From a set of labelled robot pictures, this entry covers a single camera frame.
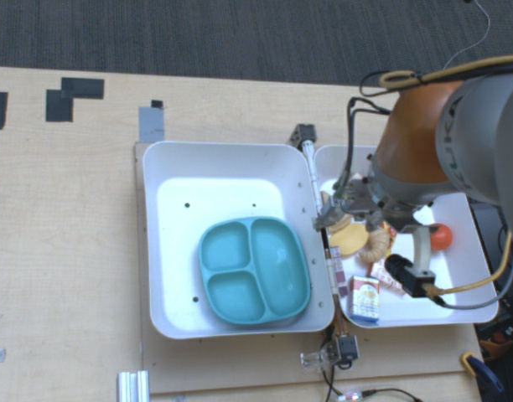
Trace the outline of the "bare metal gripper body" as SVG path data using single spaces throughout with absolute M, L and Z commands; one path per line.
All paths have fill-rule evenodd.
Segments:
M 398 232 L 419 226 L 421 223 L 415 213 L 434 197 L 433 183 L 404 183 L 392 178 L 379 180 L 374 175 L 334 183 L 334 198 L 344 200 L 345 216 L 360 216 L 365 221 L 367 214 L 381 212 L 384 222 Z

